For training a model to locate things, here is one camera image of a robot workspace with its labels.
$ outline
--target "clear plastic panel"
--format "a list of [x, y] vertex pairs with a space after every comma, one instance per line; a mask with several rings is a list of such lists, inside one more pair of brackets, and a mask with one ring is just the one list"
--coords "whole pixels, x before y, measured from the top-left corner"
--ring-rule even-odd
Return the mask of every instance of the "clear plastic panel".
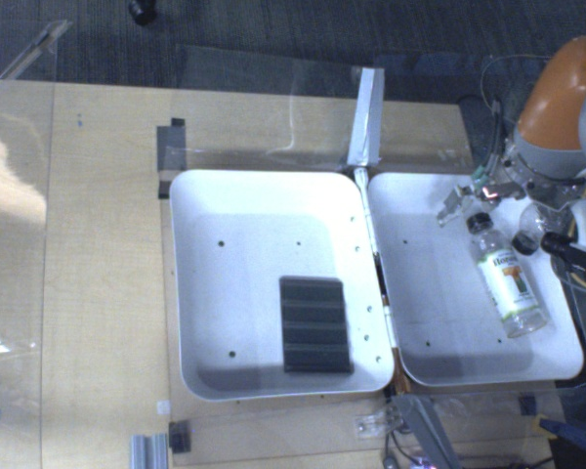
[[[41, 465], [44, 254], [56, 66], [54, 47], [37, 50], [43, 30], [42, 23], [0, 21], [0, 468]], [[13, 64], [26, 50], [31, 54]], [[9, 71], [9, 64], [18, 70]]]
[[[421, 64], [437, 59], [422, 56], [408, 59]], [[178, 57], [183, 90], [175, 93], [172, 112], [187, 125], [187, 144], [180, 149], [187, 153], [187, 168], [346, 167], [361, 66], [189, 46], [178, 47]], [[449, 101], [448, 94], [431, 88], [435, 72], [415, 77], [387, 70], [380, 169], [472, 171], [460, 95]], [[406, 77], [408, 84], [402, 82]], [[404, 92], [408, 85], [414, 90]], [[452, 88], [461, 92], [461, 86]], [[170, 149], [170, 159], [178, 151]]]
[[[429, 398], [465, 469], [511, 464], [586, 468], [586, 388]], [[388, 436], [389, 451], [404, 467], [409, 459], [434, 462], [423, 447], [425, 436], [407, 422]]]

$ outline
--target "black cable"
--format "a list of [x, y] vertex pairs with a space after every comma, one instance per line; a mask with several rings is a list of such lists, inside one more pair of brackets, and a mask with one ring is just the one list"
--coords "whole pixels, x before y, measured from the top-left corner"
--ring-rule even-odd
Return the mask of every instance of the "black cable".
[[388, 458], [389, 456], [389, 434], [387, 434], [385, 441], [384, 441], [384, 458]]
[[416, 458], [414, 458], [411, 455], [408, 455], [405, 451], [403, 451], [403, 449], [401, 449], [401, 447], [399, 446], [398, 443], [398, 439], [395, 436], [395, 431], [391, 431], [391, 438], [393, 438], [393, 443], [395, 444], [395, 448], [398, 449], [399, 453], [401, 453], [404, 457], [406, 457], [408, 460], [410, 460], [410, 462], [412, 462], [413, 464], [420, 464], [420, 461], [417, 460]]
[[494, 126], [492, 130], [492, 141], [486, 149], [486, 156], [481, 161], [481, 166], [484, 168], [488, 165], [488, 161], [495, 154], [495, 150], [499, 145], [499, 139], [501, 138], [501, 124], [503, 123], [501, 117], [501, 104], [497, 101], [497, 98], [493, 101], [492, 106]]

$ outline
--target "plastic bottle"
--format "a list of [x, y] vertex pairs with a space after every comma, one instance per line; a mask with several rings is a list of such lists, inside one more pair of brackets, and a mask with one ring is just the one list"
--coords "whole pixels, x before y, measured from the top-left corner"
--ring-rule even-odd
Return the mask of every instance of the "plastic bottle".
[[473, 235], [472, 254], [509, 338], [532, 332], [547, 323], [525, 278], [510, 241], [493, 228], [490, 216], [479, 213], [467, 220]]

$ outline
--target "gray carpet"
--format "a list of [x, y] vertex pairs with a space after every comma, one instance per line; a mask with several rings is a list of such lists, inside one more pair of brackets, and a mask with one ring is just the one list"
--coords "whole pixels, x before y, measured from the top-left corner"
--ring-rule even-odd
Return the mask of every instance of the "gray carpet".
[[158, 87], [191, 86], [186, 46], [374, 64], [404, 51], [551, 55], [586, 33], [586, 0], [158, 0], [146, 28], [129, 2], [0, 0], [0, 20], [73, 21], [60, 81]]

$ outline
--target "glass sheet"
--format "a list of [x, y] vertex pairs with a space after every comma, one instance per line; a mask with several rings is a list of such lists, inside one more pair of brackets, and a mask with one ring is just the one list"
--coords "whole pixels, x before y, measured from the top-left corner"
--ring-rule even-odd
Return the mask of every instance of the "glass sheet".
[[[0, 74], [39, 36], [0, 21]], [[41, 337], [56, 50], [0, 82], [0, 468], [41, 466]]]
[[[175, 116], [186, 117], [195, 127], [187, 146], [189, 166], [343, 168], [361, 65], [193, 46], [178, 46], [177, 61], [179, 89], [227, 93], [230, 103], [214, 107], [217, 118], [239, 121], [213, 124], [212, 113], [191, 110], [179, 93]], [[531, 55], [411, 51], [378, 56], [366, 66], [385, 74], [379, 169], [471, 173], [473, 160], [479, 162], [488, 149], [493, 100], [502, 103], [512, 129], [546, 62], [546, 57]], [[264, 95], [263, 105], [239, 107], [233, 101], [239, 93]], [[315, 111], [308, 110], [309, 101]], [[208, 129], [204, 117], [210, 121]], [[465, 133], [468, 145], [461, 137]]]
[[[512, 464], [586, 468], [586, 387], [428, 398], [465, 469]], [[400, 462], [409, 457], [434, 462], [421, 433], [407, 423], [398, 425], [393, 435], [388, 448]]]

